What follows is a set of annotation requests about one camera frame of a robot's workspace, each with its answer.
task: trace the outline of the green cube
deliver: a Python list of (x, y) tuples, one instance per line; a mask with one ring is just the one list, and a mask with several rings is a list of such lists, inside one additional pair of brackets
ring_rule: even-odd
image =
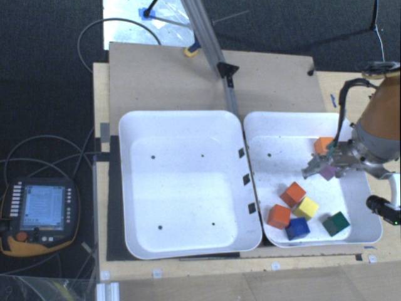
[(349, 222), (341, 212), (334, 214), (323, 222), (323, 226), (330, 236), (335, 236), (338, 232), (344, 230), (349, 225)]

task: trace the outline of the screen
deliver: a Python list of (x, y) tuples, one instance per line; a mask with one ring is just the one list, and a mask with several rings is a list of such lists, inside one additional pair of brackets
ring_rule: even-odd
[(63, 186), (27, 185), (21, 229), (63, 230), (64, 192)]

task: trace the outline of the block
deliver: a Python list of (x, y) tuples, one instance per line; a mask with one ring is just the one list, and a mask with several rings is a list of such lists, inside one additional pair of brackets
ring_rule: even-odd
[(301, 201), (306, 191), (303, 190), (297, 182), (292, 183), (289, 188), (287, 188), (280, 198), (290, 207), (293, 208), (295, 205)]
[(319, 137), (318, 140), (313, 144), (315, 153), (319, 155), (325, 155), (328, 152), (326, 146), (330, 144), (332, 140), (332, 137)]
[(334, 166), (327, 165), (325, 169), (319, 172), (319, 174), (322, 175), (326, 179), (326, 181), (329, 181), (335, 176), (335, 172), (336, 168)]
[(290, 241), (298, 238), (304, 238), (306, 235), (311, 233), (305, 218), (291, 219), (289, 221), (289, 225), (286, 227), (286, 232)]
[(267, 223), (268, 225), (283, 230), (289, 225), (290, 215), (291, 210), (289, 208), (276, 204), (269, 211)]
[(319, 205), (317, 205), (310, 198), (303, 198), (296, 209), (294, 209), (293, 214), (299, 218), (304, 217), (307, 221), (309, 221), (313, 215), (315, 215), (318, 208)]
[(349, 225), (350, 223), (347, 221), (342, 212), (334, 214), (323, 222), (323, 226), (330, 236), (335, 236), (337, 233), (349, 227)]

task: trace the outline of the blue cube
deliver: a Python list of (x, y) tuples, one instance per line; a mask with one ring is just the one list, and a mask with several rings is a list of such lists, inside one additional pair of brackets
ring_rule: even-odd
[(311, 233), (305, 218), (291, 219), (289, 225), (286, 227), (286, 232), (290, 241), (293, 239), (303, 238)]

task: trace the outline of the orange cube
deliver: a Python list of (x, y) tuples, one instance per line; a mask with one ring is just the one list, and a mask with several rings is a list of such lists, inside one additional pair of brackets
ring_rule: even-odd
[(289, 208), (276, 204), (269, 211), (267, 223), (268, 225), (283, 230), (289, 225), (290, 215), (291, 210)]
[(306, 191), (303, 190), (301, 186), (298, 185), (297, 182), (293, 182), (289, 188), (285, 190), (285, 192), (280, 195), (280, 198), (287, 203), (290, 208), (293, 208), (297, 205), (303, 196), (306, 194)]
[(325, 155), (328, 150), (326, 146), (332, 142), (332, 137), (319, 137), (318, 140), (313, 144), (315, 152), (319, 155)]

